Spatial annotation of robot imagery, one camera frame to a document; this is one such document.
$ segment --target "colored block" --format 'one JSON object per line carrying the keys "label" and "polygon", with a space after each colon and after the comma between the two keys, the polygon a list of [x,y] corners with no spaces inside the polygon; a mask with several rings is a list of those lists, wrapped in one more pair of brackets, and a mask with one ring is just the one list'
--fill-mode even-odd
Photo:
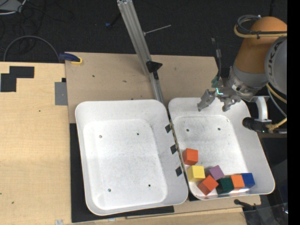
{"label": "colored block", "polygon": [[241,173],[246,188],[251,188],[255,185],[253,174],[251,172]]}
{"label": "colored block", "polygon": [[182,153],[182,159],[185,165],[195,165],[198,162],[198,150],[185,149]]}
{"label": "colored block", "polygon": [[218,194],[226,194],[226,193],[231,192],[234,189],[233,181],[231,180],[230,177],[221,178],[217,182],[219,184],[216,187]]}
{"label": "colored block", "polygon": [[234,191],[238,191],[245,187],[242,175],[231,175]]}
{"label": "colored block", "polygon": [[216,180],[216,181],[219,180],[220,178],[224,177],[224,173],[221,170],[219,165],[208,169],[207,173],[210,174],[213,177],[213,179]]}
{"label": "colored block", "polygon": [[187,169],[187,179],[190,182],[198,182],[205,179],[204,167],[192,165]]}
{"label": "colored block", "polygon": [[211,175],[208,175],[199,185],[198,188],[204,193],[204,195],[209,194],[218,186],[218,182],[213,179]]}

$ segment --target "white plastic tray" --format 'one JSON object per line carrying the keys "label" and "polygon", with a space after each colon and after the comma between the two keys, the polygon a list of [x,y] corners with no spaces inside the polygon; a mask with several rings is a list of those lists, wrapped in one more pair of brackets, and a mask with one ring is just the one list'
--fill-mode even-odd
{"label": "white plastic tray", "polygon": [[80,103],[75,111],[88,208],[110,215],[188,196],[166,108],[156,100]]}
{"label": "white plastic tray", "polygon": [[227,196],[269,194],[275,188],[269,164],[257,133],[242,125],[250,117],[245,102],[236,103],[227,112],[219,99],[202,109],[200,98],[174,98],[169,103],[169,113],[180,152],[196,149],[204,168],[219,165],[225,175],[252,173],[255,185],[250,189],[218,195],[216,189],[205,196],[196,182],[188,182],[191,193],[198,199],[208,200]]}

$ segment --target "blue cube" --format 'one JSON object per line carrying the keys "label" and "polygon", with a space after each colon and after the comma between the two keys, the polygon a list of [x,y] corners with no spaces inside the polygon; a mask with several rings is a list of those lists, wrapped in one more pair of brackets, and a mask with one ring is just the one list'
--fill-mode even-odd
{"label": "blue cube", "polygon": [[251,172],[241,173],[246,188],[251,188],[255,185],[253,174]]}

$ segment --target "red cube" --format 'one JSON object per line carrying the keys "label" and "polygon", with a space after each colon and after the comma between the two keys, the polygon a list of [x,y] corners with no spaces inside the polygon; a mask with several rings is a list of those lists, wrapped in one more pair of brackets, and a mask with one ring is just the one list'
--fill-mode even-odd
{"label": "red cube", "polygon": [[199,185],[198,188],[204,193],[209,194],[218,186],[218,182],[211,175],[208,175]]}
{"label": "red cube", "polygon": [[182,153],[183,163],[185,165],[195,165],[198,162],[198,150],[187,148]]}

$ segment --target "aluminum extrusion bar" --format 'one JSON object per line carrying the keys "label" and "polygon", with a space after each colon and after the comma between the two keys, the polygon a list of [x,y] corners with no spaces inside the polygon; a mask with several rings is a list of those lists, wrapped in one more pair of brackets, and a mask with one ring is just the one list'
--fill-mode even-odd
{"label": "aluminum extrusion bar", "polygon": [[148,46],[136,15],[135,7],[132,0],[117,0],[119,10],[128,30],[130,39],[135,48],[135,52],[142,64],[142,69],[145,75],[149,75],[153,88],[155,99],[164,103],[164,98],[161,92],[159,80],[154,77],[153,73],[149,73],[146,63],[152,61]]}

